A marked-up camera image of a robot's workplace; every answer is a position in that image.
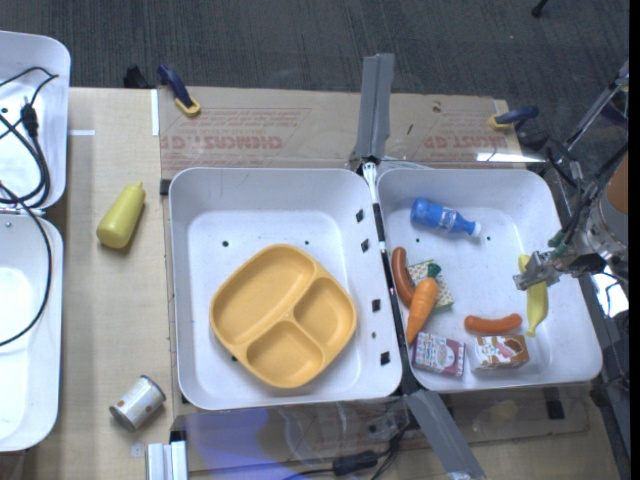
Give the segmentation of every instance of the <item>banana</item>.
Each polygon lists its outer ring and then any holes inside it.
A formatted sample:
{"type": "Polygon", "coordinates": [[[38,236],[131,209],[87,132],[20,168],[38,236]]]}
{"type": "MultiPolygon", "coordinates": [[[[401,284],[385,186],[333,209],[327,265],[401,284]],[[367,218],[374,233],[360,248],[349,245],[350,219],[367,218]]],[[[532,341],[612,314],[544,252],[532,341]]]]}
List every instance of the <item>banana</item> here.
{"type": "MultiPolygon", "coordinates": [[[[520,272],[524,272],[525,267],[529,263],[529,256],[521,254],[518,257],[518,268],[520,272]]],[[[549,297],[547,295],[547,283],[544,281],[534,284],[527,288],[527,320],[529,321],[529,329],[527,336],[536,335],[536,327],[547,317],[549,312],[549,297]]]]}

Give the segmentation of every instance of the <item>white plastic tub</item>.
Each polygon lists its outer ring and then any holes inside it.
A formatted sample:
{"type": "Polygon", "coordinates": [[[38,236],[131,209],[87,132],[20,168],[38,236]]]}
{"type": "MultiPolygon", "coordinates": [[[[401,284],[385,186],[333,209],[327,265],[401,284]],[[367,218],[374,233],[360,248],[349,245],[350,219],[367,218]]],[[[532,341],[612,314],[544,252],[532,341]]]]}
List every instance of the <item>white plastic tub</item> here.
{"type": "MultiPolygon", "coordinates": [[[[431,315],[426,331],[468,346],[474,336],[464,329],[466,315],[499,318],[515,312],[523,318],[518,333],[524,334],[527,295],[513,281],[518,256],[547,250],[547,241],[561,227],[542,178],[522,169],[394,169],[379,177],[378,193],[389,251],[404,247],[408,265],[435,259],[453,295],[452,308],[431,315]],[[481,236],[413,225],[410,212],[417,197],[480,222],[481,236]]],[[[564,276],[548,288],[548,295],[548,316],[536,337],[527,338],[528,364],[474,374],[466,362],[460,378],[412,367],[416,379],[439,392],[591,380],[602,367],[602,351],[578,280],[564,276]]],[[[408,310],[399,304],[406,325],[408,310]]]]}
{"type": "MultiPolygon", "coordinates": [[[[0,112],[18,123],[25,98],[38,114],[40,144],[49,166],[51,190],[42,210],[55,203],[66,185],[67,106],[71,59],[58,41],[30,34],[0,31],[0,83],[38,66],[57,75],[33,70],[0,85],[0,112]]],[[[26,130],[17,124],[26,136],[26,130]]],[[[17,194],[38,181],[33,159],[0,123],[0,179],[17,194]]],[[[27,201],[31,206],[33,200],[27,201]]],[[[35,222],[15,208],[0,205],[0,341],[24,329],[37,313],[47,279],[47,252],[35,222]]],[[[0,452],[24,450],[44,439],[58,416],[62,335],[62,279],[64,248],[58,230],[44,218],[53,268],[51,289],[36,325],[18,340],[0,347],[0,452]]]]}
{"type": "Polygon", "coordinates": [[[402,366],[371,196],[361,177],[341,169],[195,168],[174,178],[169,201],[178,377],[191,403],[233,409],[395,391],[402,366]],[[294,389],[255,377],[209,325],[217,288],[257,252],[281,243],[317,260],[353,298],[358,314],[338,357],[294,389]]]}

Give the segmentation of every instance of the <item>silver can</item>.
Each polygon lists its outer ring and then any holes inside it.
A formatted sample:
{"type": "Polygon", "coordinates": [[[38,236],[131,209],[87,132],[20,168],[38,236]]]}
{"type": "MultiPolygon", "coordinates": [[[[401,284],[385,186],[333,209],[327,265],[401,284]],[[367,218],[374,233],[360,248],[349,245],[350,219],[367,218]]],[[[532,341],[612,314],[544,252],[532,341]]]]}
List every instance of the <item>silver can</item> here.
{"type": "Polygon", "coordinates": [[[109,407],[109,412],[124,428],[134,432],[166,399],[155,382],[141,375],[129,391],[109,407]]]}

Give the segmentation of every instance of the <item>orange divided plate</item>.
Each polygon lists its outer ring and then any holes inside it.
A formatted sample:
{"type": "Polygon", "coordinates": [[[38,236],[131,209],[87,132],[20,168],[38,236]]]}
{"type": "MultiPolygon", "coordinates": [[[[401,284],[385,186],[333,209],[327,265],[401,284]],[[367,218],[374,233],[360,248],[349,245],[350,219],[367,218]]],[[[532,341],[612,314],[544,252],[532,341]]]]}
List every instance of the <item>orange divided plate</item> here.
{"type": "Polygon", "coordinates": [[[297,247],[278,244],[220,286],[209,320],[220,342],[254,375],[278,388],[296,388],[345,347],[357,313],[322,265],[297,247]]]}

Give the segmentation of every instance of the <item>orange carrot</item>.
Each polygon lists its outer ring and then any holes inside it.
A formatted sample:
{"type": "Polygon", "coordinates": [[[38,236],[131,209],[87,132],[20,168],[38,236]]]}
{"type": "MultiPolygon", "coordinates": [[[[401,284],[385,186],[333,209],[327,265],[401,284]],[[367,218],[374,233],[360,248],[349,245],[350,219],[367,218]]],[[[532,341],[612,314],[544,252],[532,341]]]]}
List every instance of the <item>orange carrot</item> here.
{"type": "Polygon", "coordinates": [[[429,318],[429,314],[435,306],[438,296],[438,283],[433,277],[427,277],[416,286],[416,291],[411,299],[409,319],[407,320],[407,343],[411,345],[418,332],[429,318]]]}

